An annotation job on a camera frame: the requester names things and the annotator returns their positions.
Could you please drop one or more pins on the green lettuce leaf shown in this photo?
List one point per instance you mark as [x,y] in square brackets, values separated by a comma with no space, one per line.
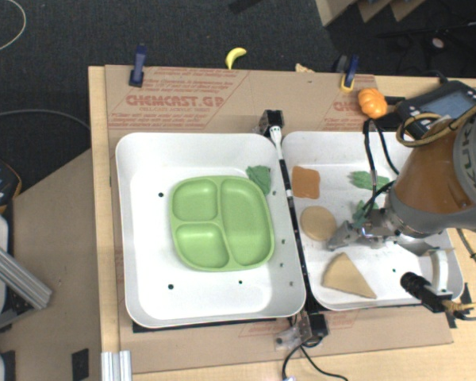
[365,180]
[261,178]

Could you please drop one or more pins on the tan triangular slice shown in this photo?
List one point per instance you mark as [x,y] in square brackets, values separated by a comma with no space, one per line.
[345,278]

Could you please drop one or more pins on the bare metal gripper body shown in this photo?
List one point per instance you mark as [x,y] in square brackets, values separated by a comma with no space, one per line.
[377,228]

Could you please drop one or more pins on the green divided plate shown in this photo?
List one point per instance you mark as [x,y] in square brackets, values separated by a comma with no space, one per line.
[222,222]

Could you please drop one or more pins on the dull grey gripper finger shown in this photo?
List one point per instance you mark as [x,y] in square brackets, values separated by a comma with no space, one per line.
[339,241]
[351,227]

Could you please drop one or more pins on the orange-brown square slice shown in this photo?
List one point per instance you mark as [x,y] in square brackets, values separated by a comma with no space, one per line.
[305,183]

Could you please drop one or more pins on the white plastic tray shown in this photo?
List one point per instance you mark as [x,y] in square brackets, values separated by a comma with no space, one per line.
[150,228]
[388,276]

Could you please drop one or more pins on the orange pumpkin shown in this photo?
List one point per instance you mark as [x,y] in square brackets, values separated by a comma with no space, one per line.
[372,102]

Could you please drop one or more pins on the black cylinder on white bracket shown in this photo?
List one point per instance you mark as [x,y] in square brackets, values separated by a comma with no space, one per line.
[439,272]

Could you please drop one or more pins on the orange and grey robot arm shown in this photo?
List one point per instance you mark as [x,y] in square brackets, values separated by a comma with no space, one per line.
[428,181]

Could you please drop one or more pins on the thin black and white rod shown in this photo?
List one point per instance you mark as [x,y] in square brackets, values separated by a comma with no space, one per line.
[289,189]

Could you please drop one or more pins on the yellow banana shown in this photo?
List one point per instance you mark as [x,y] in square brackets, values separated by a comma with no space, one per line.
[234,55]

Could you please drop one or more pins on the tan round biscuit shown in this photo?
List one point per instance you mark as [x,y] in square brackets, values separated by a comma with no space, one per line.
[317,222]

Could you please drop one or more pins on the small beige crumpled piece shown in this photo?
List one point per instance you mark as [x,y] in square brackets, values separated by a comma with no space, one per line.
[301,68]

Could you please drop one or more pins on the brown cardboard board red print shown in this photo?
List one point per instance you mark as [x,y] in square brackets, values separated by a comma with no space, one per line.
[230,101]

